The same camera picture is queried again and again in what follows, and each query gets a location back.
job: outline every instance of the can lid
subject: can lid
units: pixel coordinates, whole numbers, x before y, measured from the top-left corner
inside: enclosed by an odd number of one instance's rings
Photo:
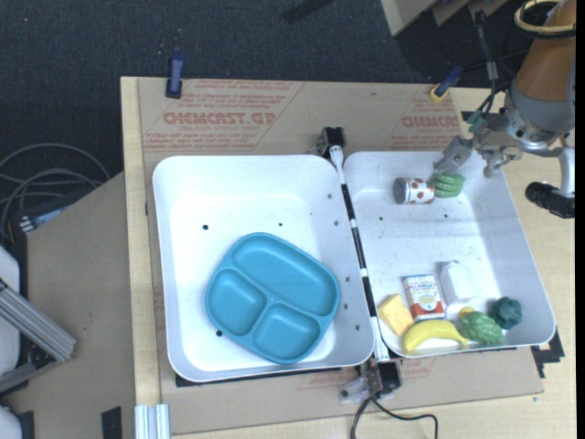
[[[409,183],[404,177],[399,177],[394,181],[394,187],[392,192],[396,203],[402,204],[407,201],[407,191],[409,189]]]

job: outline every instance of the white tray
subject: white tray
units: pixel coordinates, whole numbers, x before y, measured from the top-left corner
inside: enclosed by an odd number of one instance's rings
[[[443,262],[459,261],[467,269],[475,298],[466,303],[487,311],[501,296],[517,299],[523,322],[505,332],[497,345],[470,343],[464,350],[538,345],[555,332],[555,319],[503,174],[485,178],[484,161],[473,155],[458,171],[466,181],[457,198],[436,198],[429,205],[398,205],[392,196],[397,177],[428,177],[431,152],[356,153],[345,163],[357,225],[366,257],[372,294],[379,305],[399,293],[407,302],[402,278],[433,274],[439,283]],[[444,294],[440,288],[442,301]],[[463,305],[450,305],[455,321]],[[457,342],[433,339],[416,352],[380,322],[386,345],[403,357],[462,351]]]
[[[312,155],[178,156],[154,171],[168,355],[206,382],[357,365],[373,349],[366,298],[335,169]],[[328,267],[340,284],[333,323],[304,360],[281,365],[219,337],[207,284],[236,240],[268,232]]]

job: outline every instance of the blue plate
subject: blue plate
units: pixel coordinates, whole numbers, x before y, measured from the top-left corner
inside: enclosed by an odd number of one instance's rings
[[[207,287],[213,324],[242,346],[280,363],[307,357],[339,305],[337,279],[308,253],[271,234],[248,234],[223,258]]]

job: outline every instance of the yellow banana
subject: yellow banana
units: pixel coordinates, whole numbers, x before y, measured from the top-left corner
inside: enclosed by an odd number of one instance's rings
[[[411,326],[404,335],[402,346],[406,351],[412,351],[423,341],[431,338],[446,338],[459,341],[467,345],[467,338],[463,337],[457,327],[449,320],[423,320]]]

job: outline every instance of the wooden table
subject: wooden table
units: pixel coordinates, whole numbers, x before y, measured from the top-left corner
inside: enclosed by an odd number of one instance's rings
[[[137,404],[156,405],[161,402],[162,392],[154,327],[149,235],[144,214],[146,192],[138,81],[137,78],[122,78],[121,81],[134,383]],[[484,96],[483,90],[452,90],[452,100],[458,112],[475,109]],[[557,318],[558,332],[566,357],[559,364],[548,364],[545,367],[547,377],[543,380],[544,393],[537,397],[457,403],[425,409],[425,412],[437,415],[442,437],[575,437],[574,221],[554,217],[524,198],[526,185],[531,181],[548,181],[552,184],[559,182],[559,168],[555,160],[527,156],[519,162],[507,165],[505,176]],[[351,420],[349,416],[340,416],[181,437],[348,437]],[[402,423],[390,420],[383,413],[366,414],[360,422],[358,435],[431,437],[432,424],[430,421]]]

